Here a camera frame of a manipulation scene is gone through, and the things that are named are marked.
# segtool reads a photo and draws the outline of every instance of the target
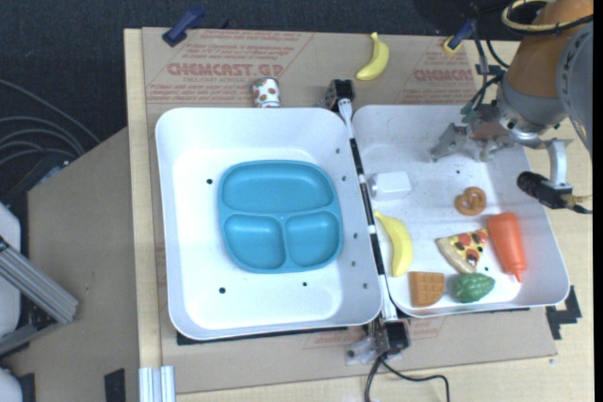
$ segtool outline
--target yellow banana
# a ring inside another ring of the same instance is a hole
[[[385,42],[379,39],[377,32],[373,32],[370,37],[373,39],[373,56],[370,61],[356,73],[356,78],[360,81],[372,81],[381,75],[387,67],[389,61],[389,47]]]
[[[395,217],[387,217],[379,210],[373,212],[385,231],[394,248],[392,258],[392,275],[399,277],[403,275],[413,261],[413,242],[411,235],[406,230],[404,223]]]

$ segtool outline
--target banana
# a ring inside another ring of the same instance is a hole
[[[413,242],[411,235],[406,230],[404,223],[395,217],[387,217],[383,215],[379,210],[374,212],[375,218],[377,218],[385,231],[389,240],[392,242],[394,247],[394,256],[392,258],[392,274],[395,277],[403,275],[413,261]]]
[[[373,56],[370,61],[356,73],[359,81],[372,81],[379,77],[387,67],[389,61],[389,47],[379,39],[377,32],[373,32],[370,37],[373,39]]]

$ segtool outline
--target green vegetable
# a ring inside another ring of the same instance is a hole
[[[455,280],[453,293],[461,303],[471,303],[489,294],[494,284],[493,278],[482,273],[465,273]]]

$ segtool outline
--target waffle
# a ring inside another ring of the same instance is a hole
[[[414,307],[433,305],[444,294],[444,273],[409,272],[411,301]]]

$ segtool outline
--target blue plate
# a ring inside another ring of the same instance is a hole
[[[321,268],[343,243],[329,176],[302,161],[252,161],[226,170],[218,188],[220,230],[233,261],[257,273]]]

